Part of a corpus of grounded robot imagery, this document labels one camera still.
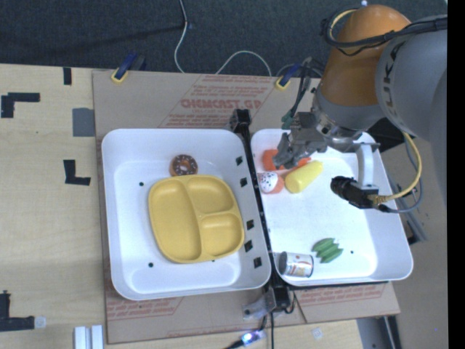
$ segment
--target chocolate donut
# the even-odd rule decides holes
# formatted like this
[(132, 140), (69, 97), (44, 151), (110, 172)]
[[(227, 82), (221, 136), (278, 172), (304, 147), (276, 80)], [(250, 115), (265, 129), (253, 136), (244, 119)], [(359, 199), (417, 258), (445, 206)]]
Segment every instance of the chocolate donut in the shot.
[(197, 171), (197, 161), (190, 155), (176, 155), (169, 165), (171, 176), (195, 175)]

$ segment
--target silver can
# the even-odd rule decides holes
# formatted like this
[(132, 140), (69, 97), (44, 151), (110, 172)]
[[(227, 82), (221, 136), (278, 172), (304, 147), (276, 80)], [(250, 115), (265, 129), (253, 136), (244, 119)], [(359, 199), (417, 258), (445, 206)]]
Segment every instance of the silver can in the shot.
[(309, 278), (313, 273), (313, 257), (311, 254), (281, 252), (278, 271), (284, 276)]

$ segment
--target can lid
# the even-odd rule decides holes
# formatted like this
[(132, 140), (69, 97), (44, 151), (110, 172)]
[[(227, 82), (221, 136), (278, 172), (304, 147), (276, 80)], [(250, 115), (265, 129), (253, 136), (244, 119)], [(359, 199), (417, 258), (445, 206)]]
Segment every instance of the can lid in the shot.
[(286, 271), (288, 264), (288, 254), (287, 252), (281, 252), (278, 260), (278, 271), (283, 274)]

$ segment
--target robotic arm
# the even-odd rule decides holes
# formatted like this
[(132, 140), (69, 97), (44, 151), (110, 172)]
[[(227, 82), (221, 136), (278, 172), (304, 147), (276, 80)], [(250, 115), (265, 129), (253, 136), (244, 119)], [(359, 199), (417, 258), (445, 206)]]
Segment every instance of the robotic arm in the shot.
[[(335, 25), (348, 15), (335, 40)], [(334, 48), (310, 112), (293, 115), (275, 165), (294, 167), (329, 146), (357, 153), (360, 176), (360, 159), (368, 155), (360, 151), (357, 139), (387, 117), (406, 139), (415, 135), (432, 144), (446, 202), (447, 15), (411, 23), (394, 9), (368, 5), (336, 12), (322, 28)], [(367, 180), (335, 177), (331, 188), (351, 204), (374, 208), (382, 201)]]

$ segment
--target yellow cable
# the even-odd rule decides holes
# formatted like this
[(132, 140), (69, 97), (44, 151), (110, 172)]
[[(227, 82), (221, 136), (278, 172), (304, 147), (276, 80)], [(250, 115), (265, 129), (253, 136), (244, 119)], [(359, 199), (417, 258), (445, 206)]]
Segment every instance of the yellow cable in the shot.
[(415, 146), (415, 143), (413, 143), (413, 140), (408, 135), (408, 133), (402, 132), (402, 134), (403, 134), (405, 140), (408, 142), (408, 144), (412, 147), (413, 153), (415, 154), (415, 157), (416, 157), (416, 163), (417, 163), (418, 168), (417, 168), (415, 179), (413, 180), (413, 182), (406, 189), (400, 191), (399, 193), (392, 194), (392, 195), (380, 195), (380, 196), (379, 195), (372, 195), (372, 196), (368, 196), (368, 198), (373, 201), (373, 204), (375, 206), (378, 206), (379, 204), (385, 203), (387, 201), (391, 201), (393, 199), (400, 198), (401, 196), (404, 196), (405, 194), (410, 193), (413, 190), (413, 188), (415, 188), (415, 185), (420, 180), (420, 176), (421, 176), (421, 157), (420, 157), (419, 150)]

